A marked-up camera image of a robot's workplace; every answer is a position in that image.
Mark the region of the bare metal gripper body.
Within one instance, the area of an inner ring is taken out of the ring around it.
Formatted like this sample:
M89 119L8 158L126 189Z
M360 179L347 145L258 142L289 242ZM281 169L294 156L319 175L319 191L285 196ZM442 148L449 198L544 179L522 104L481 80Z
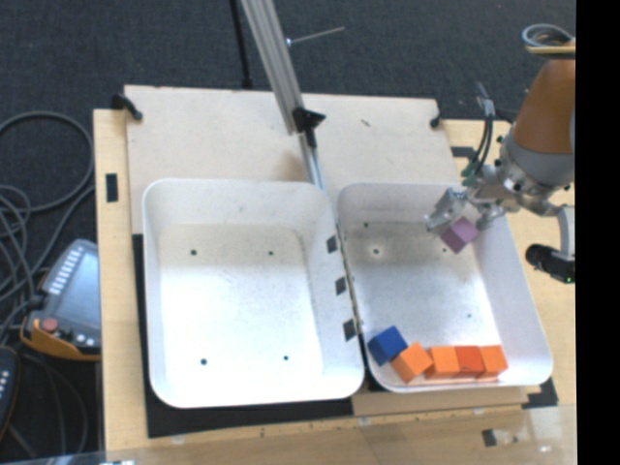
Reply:
M517 211L552 212L550 197L553 187L540 183L519 165L500 162L484 165L479 170L463 172L463 185L473 205L491 206Z

